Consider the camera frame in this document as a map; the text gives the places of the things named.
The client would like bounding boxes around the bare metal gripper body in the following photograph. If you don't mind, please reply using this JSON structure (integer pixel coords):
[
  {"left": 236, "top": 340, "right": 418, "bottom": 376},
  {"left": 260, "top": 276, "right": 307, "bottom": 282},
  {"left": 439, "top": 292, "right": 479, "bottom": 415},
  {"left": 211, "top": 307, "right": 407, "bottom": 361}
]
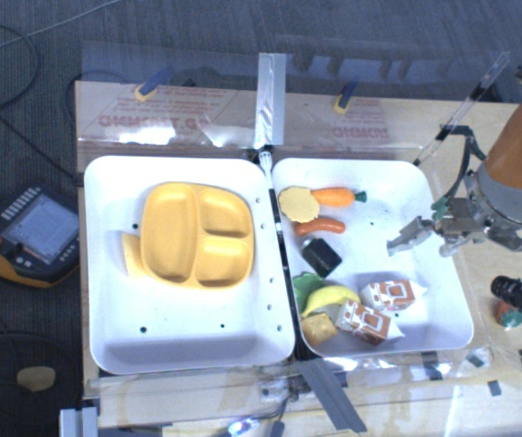
[{"left": 432, "top": 170, "right": 522, "bottom": 252}]

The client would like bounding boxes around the white plastic tray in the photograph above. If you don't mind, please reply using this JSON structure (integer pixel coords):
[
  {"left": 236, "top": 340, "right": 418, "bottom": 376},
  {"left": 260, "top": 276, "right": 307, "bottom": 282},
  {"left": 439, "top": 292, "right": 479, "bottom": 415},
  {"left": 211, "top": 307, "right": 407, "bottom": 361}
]
[
  {"left": 271, "top": 157, "right": 476, "bottom": 360},
  {"left": 83, "top": 155, "right": 297, "bottom": 376}
]

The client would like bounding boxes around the orange and white carton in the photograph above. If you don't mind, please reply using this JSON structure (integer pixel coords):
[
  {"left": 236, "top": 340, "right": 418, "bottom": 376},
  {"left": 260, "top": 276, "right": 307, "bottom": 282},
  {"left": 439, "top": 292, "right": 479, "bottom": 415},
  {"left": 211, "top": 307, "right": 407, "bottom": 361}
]
[
  {"left": 360, "top": 279, "right": 428, "bottom": 313},
  {"left": 333, "top": 299, "right": 406, "bottom": 347}
]

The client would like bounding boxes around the orange carrot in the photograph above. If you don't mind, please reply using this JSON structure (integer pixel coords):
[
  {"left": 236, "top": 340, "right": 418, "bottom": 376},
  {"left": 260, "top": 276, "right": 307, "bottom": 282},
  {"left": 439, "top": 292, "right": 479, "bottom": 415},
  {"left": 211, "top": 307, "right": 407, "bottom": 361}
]
[{"left": 310, "top": 187, "right": 368, "bottom": 208}]

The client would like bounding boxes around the black bottle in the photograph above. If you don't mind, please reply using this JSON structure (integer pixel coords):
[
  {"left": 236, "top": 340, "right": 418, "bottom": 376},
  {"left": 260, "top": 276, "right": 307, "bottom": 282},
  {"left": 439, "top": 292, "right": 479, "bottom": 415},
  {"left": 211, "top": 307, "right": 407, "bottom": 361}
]
[{"left": 301, "top": 237, "right": 343, "bottom": 279}]

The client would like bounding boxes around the orange sausage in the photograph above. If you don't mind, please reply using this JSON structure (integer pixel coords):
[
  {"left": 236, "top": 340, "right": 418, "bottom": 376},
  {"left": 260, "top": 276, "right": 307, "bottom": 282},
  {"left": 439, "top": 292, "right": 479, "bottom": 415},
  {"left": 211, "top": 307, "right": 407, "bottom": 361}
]
[{"left": 293, "top": 216, "right": 347, "bottom": 238}]

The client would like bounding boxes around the yellow banana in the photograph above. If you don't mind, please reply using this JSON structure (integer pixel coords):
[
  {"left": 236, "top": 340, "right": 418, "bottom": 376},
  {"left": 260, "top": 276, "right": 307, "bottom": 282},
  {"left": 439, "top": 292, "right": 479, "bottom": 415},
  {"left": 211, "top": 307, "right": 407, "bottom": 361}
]
[{"left": 299, "top": 284, "right": 363, "bottom": 320}]

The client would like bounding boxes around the green lettuce leaf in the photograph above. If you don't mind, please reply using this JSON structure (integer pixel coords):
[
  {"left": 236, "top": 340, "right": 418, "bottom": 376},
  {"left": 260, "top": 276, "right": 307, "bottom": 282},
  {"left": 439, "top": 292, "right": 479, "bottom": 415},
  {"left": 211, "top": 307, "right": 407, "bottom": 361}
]
[{"left": 292, "top": 271, "right": 326, "bottom": 310}]

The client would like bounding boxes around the yellow round biscuit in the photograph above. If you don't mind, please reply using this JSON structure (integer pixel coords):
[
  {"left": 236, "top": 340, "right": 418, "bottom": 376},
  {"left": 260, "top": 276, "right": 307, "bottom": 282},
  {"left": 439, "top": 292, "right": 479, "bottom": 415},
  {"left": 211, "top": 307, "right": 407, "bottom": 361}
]
[{"left": 277, "top": 186, "right": 322, "bottom": 224}]

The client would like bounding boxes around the yellow cheese block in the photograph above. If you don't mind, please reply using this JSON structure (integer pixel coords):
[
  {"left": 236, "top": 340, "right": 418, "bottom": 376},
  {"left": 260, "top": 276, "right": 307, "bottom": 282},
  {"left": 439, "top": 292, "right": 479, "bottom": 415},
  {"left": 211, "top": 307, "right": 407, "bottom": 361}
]
[{"left": 300, "top": 312, "right": 339, "bottom": 348}]

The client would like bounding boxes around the brown cardboard board red print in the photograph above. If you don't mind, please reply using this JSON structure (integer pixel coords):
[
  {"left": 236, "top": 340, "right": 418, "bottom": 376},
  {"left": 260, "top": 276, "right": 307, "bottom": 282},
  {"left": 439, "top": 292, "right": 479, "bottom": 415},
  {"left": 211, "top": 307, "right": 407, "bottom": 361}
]
[{"left": 74, "top": 79, "right": 485, "bottom": 384}]

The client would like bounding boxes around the yellow divided plate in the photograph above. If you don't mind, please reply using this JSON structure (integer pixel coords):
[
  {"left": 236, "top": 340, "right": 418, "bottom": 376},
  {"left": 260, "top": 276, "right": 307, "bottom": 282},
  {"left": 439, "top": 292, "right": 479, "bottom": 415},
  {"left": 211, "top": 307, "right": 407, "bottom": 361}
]
[{"left": 139, "top": 181, "right": 256, "bottom": 290}]

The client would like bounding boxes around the pale yellow lump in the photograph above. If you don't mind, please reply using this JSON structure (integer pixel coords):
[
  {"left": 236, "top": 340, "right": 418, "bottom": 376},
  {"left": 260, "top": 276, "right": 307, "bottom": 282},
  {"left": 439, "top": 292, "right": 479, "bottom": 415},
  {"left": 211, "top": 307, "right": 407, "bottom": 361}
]
[{"left": 15, "top": 365, "right": 57, "bottom": 393}]

